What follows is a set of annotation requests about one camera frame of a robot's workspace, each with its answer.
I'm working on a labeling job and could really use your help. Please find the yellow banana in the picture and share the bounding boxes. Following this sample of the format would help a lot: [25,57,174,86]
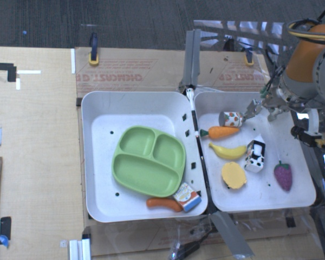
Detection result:
[208,141,248,161]

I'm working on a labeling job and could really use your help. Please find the white cow print milk carton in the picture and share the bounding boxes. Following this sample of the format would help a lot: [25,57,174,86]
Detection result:
[244,134,267,174]

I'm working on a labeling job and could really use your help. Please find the orange carrot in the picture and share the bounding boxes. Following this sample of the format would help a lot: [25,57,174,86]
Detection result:
[199,126,241,140]

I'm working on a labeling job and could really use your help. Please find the yellow round biscuit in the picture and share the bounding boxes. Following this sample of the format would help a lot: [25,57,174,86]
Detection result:
[221,161,248,190]

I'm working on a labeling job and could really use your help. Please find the green divided plate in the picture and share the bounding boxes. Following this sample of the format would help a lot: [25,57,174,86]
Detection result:
[111,125,187,198]

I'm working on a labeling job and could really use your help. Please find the orange sausage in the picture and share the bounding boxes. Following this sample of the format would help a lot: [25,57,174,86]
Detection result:
[146,197,184,213]

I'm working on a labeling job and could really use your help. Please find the white can with strawberry print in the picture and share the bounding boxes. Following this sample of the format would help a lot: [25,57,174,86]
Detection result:
[218,111,245,128]

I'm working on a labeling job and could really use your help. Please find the black cylinder on white bracket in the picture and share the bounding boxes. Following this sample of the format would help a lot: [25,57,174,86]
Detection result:
[290,108,323,148]

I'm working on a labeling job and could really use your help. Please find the purple grapes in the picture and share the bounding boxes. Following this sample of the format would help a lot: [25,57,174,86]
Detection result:
[273,160,294,192]

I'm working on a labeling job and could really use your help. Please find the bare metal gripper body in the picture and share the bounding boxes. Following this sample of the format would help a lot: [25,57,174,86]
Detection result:
[261,87,291,121]

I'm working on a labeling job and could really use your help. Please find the white orange blue carton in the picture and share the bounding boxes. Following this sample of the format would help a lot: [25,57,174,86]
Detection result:
[173,182,203,213]

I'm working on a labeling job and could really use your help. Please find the white plastic tray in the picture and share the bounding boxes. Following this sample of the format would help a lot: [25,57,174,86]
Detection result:
[81,90,209,223]
[193,90,317,213]

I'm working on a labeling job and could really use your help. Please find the brown cardboard board red print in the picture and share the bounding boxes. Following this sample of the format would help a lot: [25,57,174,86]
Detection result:
[75,47,325,257]

